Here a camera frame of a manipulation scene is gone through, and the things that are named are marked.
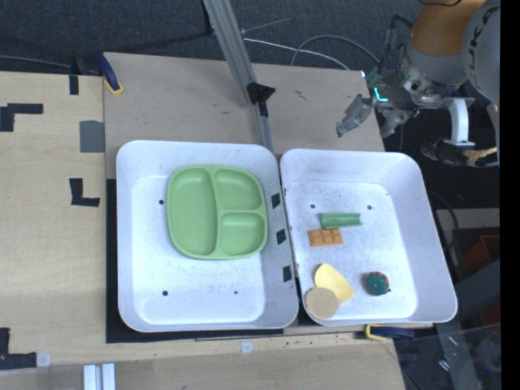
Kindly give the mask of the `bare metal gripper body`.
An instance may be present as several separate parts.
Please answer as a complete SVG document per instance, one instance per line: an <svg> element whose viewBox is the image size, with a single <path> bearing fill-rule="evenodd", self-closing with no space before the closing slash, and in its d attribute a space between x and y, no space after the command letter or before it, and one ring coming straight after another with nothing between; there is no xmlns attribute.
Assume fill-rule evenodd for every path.
<svg viewBox="0 0 520 390"><path fill-rule="evenodd" d="M384 110L437 110L458 96L458 87L438 84L423 75L407 59L380 77L380 107Z"/></svg>

